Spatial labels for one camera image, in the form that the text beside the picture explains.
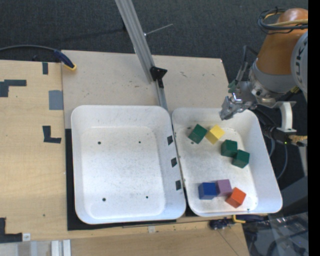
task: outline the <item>cube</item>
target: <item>cube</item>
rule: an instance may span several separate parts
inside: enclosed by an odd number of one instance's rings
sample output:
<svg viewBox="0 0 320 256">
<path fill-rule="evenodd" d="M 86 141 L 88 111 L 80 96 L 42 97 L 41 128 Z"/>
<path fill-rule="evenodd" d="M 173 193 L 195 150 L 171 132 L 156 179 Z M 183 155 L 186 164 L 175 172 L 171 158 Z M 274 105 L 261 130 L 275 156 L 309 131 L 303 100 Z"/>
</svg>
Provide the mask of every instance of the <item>cube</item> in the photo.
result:
<svg viewBox="0 0 320 256">
<path fill-rule="evenodd" d="M 213 126 L 205 135 L 205 137 L 212 143 L 215 144 L 223 135 L 225 131 L 220 128 L 219 125 Z"/>
<path fill-rule="evenodd" d="M 199 199 L 211 200 L 217 196 L 216 184 L 214 182 L 203 182 L 198 186 Z"/>
<path fill-rule="evenodd" d="M 208 130 L 204 127 L 202 127 L 201 125 L 197 124 L 194 129 L 192 130 L 192 132 L 190 133 L 190 135 L 188 136 L 188 138 L 192 141 L 194 141 L 195 143 L 199 144 L 202 139 L 204 138 L 204 136 L 206 135 L 206 133 L 208 132 Z"/>
<path fill-rule="evenodd" d="M 233 190 L 229 179 L 220 179 L 215 182 L 216 193 L 218 197 L 229 196 Z"/>
<path fill-rule="evenodd" d="M 237 154 L 232 158 L 232 165 L 244 168 L 249 163 L 250 154 L 238 149 Z"/>
<path fill-rule="evenodd" d="M 238 143 L 236 141 L 226 139 L 221 144 L 221 155 L 225 157 L 235 157 L 238 153 Z"/>
<path fill-rule="evenodd" d="M 229 205 L 233 206 L 234 208 L 238 208 L 240 205 L 243 204 L 246 193 L 243 192 L 241 189 L 235 187 L 231 193 L 225 200 Z"/>
</svg>

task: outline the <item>black bracket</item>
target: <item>black bracket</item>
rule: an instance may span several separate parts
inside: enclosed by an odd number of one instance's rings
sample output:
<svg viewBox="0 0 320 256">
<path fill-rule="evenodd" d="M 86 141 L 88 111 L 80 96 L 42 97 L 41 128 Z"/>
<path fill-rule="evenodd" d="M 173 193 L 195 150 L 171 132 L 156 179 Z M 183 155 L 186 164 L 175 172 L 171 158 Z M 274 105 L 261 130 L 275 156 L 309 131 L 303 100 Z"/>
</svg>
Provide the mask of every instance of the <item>black bracket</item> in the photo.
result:
<svg viewBox="0 0 320 256">
<path fill-rule="evenodd" d="M 0 218 L 0 244 L 22 242 L 22 233 L 6 234 L 6 218 Z"/>
<path fill-rule="evenodd" d="M 160 88 L 164 88 L 164 83 L 162 82 L 162 78 L 165 76 L 165 74 L 168 72 L 168 70 L 152 66 L 150 68 L 150 73 L 152 76 L 153 81 L 158 80 L 158 84 Z"/>
</svg>

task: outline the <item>empty white tray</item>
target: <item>empty white tray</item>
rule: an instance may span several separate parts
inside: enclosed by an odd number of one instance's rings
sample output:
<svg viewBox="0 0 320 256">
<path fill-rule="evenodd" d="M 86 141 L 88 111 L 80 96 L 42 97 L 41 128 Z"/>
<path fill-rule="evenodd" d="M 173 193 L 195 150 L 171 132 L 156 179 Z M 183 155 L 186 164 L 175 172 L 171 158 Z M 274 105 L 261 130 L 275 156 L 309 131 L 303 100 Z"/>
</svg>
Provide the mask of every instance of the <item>empty white tray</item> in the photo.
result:
<svg viewBox="0 0 320 256">
<path fill-rule="evenodd" d="M 186 200 L 169 113 L 81 105 L 71 115 L 74 199 L 87 224 L 174 220 Z"/>
<path fill-rule="evenodd" d="M 187 200 L 192 211 L 202 217 L 278 212 L 282 196 L 270 162 L 266 144 L 255 114 L 246 110 L 229 120 L 221 120 L 220 108 L 177 108 L 172 124 L 179 154 Z M 196 124 L 207 130 L 219 125 L 225 134 L 212 144 L 205 137 L 199 144 L 188 138 Z M 232 158 L 221 155 L 225 140 L 237 141 L 240 150 L 250 153 L 244 168 L 231 164 Z M 241 206 L 234 208 L 226 197 L 199 199 L 198 186 L 203 182 L 229 179 L 231 187 L 246 193 Z"/>
</svg>

